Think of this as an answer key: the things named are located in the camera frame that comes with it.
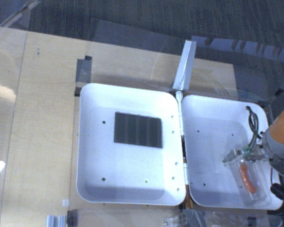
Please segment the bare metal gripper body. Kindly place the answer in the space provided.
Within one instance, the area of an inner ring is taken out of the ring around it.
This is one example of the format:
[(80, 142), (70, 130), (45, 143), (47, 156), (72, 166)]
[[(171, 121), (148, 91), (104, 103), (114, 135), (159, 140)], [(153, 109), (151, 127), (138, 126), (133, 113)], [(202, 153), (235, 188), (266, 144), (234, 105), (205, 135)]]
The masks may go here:
[(273, 154), (269, 149), (267, 149), (262, 144), (256, 144), (251, 148), (251, 145), (243, 146), (241, 150), (238, 151), (238, 155), (246, 161), (256, 162), (256, 161), (267, 161), (273, 157)]

